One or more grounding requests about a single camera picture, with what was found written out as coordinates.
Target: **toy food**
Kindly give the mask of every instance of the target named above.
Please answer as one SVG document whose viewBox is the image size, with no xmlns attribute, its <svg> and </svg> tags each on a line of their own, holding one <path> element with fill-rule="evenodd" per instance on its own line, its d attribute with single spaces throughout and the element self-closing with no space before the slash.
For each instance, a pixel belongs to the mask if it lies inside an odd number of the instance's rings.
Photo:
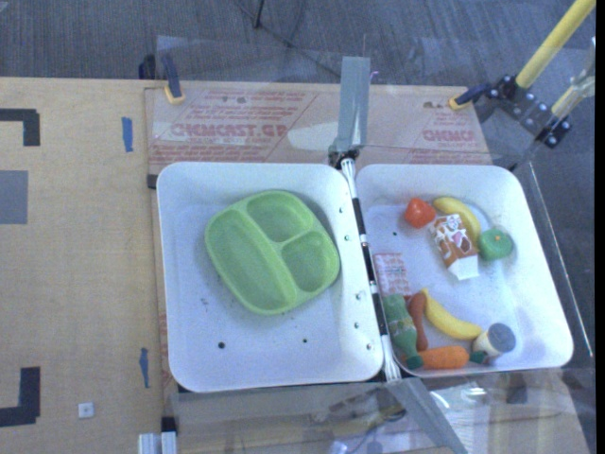
<svg viewBox="0 0 605 454">
<path fill-rule="evenodd" d="M 512 252 L 512 239 L 500 229 L 492 228 L 482 232 L 477 242 L 479 255 L 486 261 L 506 257 Z"/>
<path fill-rule="evenodd" d="M 390 340 L 406 356 L 407 368 L 413 370 L 423 366 L 423 359 L 416 350 L 417 332 L 406 307 L 406 300 L 401 294 L 391 294 L 383 297 L 383 307 L 387 324 L 389 325 Z"/>
<path fill-rule="evenodd" d="M 373 255 L 373 263 L 383 295 L 410 294 L 406 263 L 401 253 L 376 253 Z"/>
<path fill-rule="evenodd" d="M 479 275 L 477 251 L 459 214 L 439 217 L 430 227 L 445 267 L 459 280 Z"/>
<path fill-rule="evenodd" d="M 407 204 L 404 219 L 416 229 L 422 229 L 435 219 L 436 210 L 430 203 L 414 197 Z"/>
<path fill-rule="evenodd" d="M 456 344 L 424 350 L 419 355 L 423 359 L 424 368 L 430 370 L 462 368 L 470 358 L 469 352 Z"/>
<path fill-rule="evenodd" d="M 437 329 L 457 340 L 474 340 L 481 334 L 478 324 L 463 321 L 450 314 L 429 295 L 427 288 L 421 289 L 421 293 L 426 296 L 424 314 Z"/>
<path fill-rule="evenodd" d="M 499 357 L 513 350 L 517 339 L 512 330 L 502 323 L 494 323 L 473 342 L 474 352 L 485 352 L 488 357 Z"/>
<path fill-rule="evenodd" d="M 471 361 L 472 363 L 478 363 L 479 365 L 487 363 L 488 359 L 488 354 L 481 351 L 473 352 L 469 357 L 469 361 Z"/>
<path fill-rule="evenodd" d="M 414 326 L 416 326 L 416 349 L 419 352 L 422 352 L 428 348 L 428 339 L 424 333 L 423 325 L 425 306 L 426 296 L 424 296 L 421 292 L 413 294 L 407 302 L 407 311 L 409 312 L 409 316 L 411 316 L 412 320 L 414 321 Z"/>
<path fill-rule="evenodd" d="M 476 215 L 465 203 L 453 197 L 439 197 L 433 200 L 433 206 L 445 215 L 458 214 L 462 219 L 466 233 L 473 242 L 473 245 L 476 246 L 479 234 L 481 234 L 481 224 Z"/>
</svg>

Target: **red tomato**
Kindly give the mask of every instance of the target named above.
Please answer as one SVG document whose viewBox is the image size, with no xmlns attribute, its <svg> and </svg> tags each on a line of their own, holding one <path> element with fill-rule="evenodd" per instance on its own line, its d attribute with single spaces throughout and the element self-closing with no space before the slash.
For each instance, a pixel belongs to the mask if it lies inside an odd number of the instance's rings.
<svg viewBox="0 0 605 454">
<path fill-rule="evenodd" d="M 412 226 L 420 229 L 433 221 L 437 212 L 430 203 L 414 197 L 407 205 L 404 218 Z"/>
</svg>

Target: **green divided plate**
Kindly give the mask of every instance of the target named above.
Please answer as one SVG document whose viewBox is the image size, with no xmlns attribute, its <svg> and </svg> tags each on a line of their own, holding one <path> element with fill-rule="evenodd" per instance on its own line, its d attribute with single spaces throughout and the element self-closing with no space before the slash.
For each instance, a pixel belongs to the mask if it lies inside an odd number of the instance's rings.
<svg viewBox="0 0 605 454">
<path fill-rule="evenodd" d="M 332 238 L 295 195 L 269 190 L 214 215 L 206 249 L 229 290 L 250 311 L 283 313 L 326 290 L 340 260 Z"/>
</svg>

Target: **yellow banana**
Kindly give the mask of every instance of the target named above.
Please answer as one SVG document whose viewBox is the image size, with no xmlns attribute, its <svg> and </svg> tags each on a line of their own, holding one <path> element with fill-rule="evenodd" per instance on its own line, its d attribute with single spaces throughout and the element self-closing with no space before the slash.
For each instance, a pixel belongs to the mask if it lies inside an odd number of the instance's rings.
<svg viewBox="0 0 605 454">
<path fill-rule="evenodd" d="M 439 302 L 431 298 L 428 289 L 421 289 L 426 296 L 424 314 L 440 331 L 457 340 L 474 340 L 481 333 L 481 326 L 465 322 L 450 314 Z"/>
<path fill-rule="evenodd" d="M 473 242 L 473 245 L 477 247 L 477 241 L 481 235 L 481 224 L 466 204 L 453 197 L 439 197 L 433 200 L 433 206 L 446 215 L 460 215 L 468 237 Z"/>
</svg>

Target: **toy carrot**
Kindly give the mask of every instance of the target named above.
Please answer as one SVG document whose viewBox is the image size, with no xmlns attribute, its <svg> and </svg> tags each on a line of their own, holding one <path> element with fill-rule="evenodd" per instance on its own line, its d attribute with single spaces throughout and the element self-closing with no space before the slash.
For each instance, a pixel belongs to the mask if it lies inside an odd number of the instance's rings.
<svg viewBox="0 0 605 454">
<path fill-rule="evenodd" d="M 470 358 L 465 348 L 455 344 L 431 348 L 418 354 L 423 359 L 424 368 L 431 370 L 462 368 Z"/>
<path fill-rule="evenodd" d="M 425 306 L 426 296 L 424 296 L 424 294 L 421 292 L 413 294 L 407 303 L 407 311 L 409 312 L 409 316 L 411 316 L 412 320 L 414 321 L 414 326 L 416 326 L 416 349 L 419 352 L 422 352 L 428 348 L 428 339 L 424 333 L 423 325 Z"/>
</svg>

